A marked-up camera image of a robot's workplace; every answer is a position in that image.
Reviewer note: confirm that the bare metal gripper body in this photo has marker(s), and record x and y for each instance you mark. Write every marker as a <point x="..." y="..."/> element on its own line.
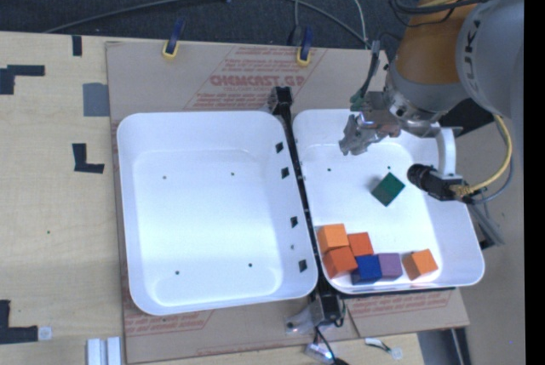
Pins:
<point x="385" y="116"/>

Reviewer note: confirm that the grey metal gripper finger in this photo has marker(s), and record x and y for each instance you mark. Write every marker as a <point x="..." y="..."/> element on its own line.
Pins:
<point x="350" y="138"/>
<point x="362" y="144"/>

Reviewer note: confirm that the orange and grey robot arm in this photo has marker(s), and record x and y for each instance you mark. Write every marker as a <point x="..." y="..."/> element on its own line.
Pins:
<point x="430" y="53"/>

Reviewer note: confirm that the green cube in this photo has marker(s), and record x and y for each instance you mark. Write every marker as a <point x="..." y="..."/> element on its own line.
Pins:
<point x="387" y="189"/>

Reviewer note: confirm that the white plastic tray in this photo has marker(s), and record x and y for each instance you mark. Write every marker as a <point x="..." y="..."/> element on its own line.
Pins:
<point x="366" y="201"/>
<point x="204" y="218"/>

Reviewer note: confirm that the orange cube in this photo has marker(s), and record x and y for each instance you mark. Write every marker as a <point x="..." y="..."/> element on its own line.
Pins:
<point x="333" y="236"/>
<point x="361" y="244"/>
<point x="339" y="262"/>
<point x="420" y="264"/>

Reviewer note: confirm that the purple cube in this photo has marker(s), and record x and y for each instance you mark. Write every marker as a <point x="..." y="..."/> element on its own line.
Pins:
<point x="390" y="264"/>

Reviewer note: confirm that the blue cube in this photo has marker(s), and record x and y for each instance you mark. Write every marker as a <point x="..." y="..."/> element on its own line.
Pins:
<point x="366" y="269"/>

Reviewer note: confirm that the brown cardboard board red print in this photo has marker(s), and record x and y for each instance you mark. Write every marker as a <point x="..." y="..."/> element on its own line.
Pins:
<point x="238" y="78"/>

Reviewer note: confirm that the black cylinder on white bracket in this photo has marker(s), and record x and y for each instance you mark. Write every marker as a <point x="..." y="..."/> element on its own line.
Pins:
<point x="438" y="180"/>

